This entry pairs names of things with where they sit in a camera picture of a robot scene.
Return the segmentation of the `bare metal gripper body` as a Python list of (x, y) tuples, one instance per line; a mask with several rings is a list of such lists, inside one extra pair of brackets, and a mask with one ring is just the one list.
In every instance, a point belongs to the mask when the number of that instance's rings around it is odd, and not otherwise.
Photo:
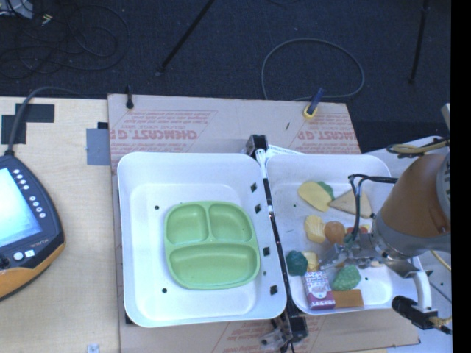
[(347, 262), (359, 268), (386, 265), (389, 261), (389, 248), (378, 233), (352, 233), (344, 239), (347, 249)]

